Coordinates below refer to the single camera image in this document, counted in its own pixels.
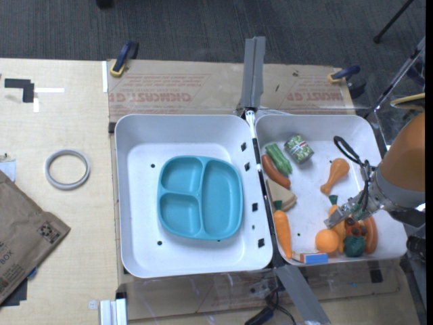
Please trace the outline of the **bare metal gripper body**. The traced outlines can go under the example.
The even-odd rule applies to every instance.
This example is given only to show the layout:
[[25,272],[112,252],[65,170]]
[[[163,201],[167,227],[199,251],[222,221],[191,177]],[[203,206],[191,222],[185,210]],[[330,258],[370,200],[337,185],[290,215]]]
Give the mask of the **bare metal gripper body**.
[[364,220],[378,211],[384,201],[384,195],[377,182],[371,181],[368,188],[362,190],[355,197],[349,198],[346,204],[352,218]]

